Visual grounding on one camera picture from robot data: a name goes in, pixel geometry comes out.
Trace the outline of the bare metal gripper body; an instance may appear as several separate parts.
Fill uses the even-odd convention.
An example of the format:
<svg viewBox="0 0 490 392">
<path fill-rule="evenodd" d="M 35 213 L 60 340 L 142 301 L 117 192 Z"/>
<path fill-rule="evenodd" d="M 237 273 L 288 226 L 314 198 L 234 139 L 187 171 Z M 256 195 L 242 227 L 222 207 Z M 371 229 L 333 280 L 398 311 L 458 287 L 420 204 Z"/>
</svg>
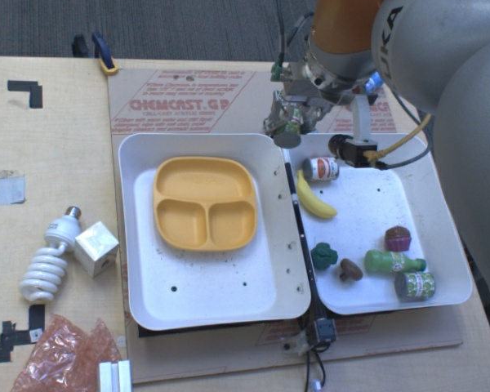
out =
<svg viewBox="0 0 490 392">
<path fill-rule="evenodd" d="M 370 76 L 370 57 L 306 57 L 278 65 L 286 100 L 323 108 L 349 105 L 354 89 Z"/>
</svg>

